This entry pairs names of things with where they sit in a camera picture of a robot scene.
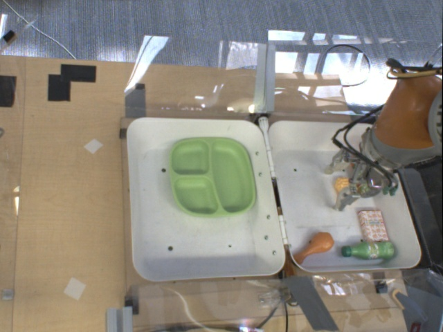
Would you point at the green divided plate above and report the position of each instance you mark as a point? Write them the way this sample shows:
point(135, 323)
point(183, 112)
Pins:
point(228, 171)

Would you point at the black and white thin rod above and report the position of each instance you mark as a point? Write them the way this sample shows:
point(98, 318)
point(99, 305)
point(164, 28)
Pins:
point(269, 154)

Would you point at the pink printed carton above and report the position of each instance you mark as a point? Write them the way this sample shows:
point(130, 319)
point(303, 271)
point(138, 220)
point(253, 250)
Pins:
point(373, 225)

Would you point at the green plastic bottle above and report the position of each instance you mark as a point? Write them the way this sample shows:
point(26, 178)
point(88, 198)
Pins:
point(372, 250)

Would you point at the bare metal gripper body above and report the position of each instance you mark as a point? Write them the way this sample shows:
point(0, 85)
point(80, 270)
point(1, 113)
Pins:
point(365, 180)

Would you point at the yellow toy food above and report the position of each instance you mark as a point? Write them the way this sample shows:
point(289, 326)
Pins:
point(341, 184)

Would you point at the orange toy chicken drumstick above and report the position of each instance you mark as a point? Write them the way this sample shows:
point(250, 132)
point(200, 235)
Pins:
point(320, 243)

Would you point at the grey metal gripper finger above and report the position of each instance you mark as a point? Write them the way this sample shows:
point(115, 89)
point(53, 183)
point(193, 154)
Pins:
point(346, 197)
point(338, 161)

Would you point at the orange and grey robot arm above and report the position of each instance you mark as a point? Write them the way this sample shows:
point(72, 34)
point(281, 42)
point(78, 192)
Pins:
point(408, 116)

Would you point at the white plastic tray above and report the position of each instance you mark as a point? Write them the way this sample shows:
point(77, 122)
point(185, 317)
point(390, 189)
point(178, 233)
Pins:
point(194, 247)
point(311, 202)

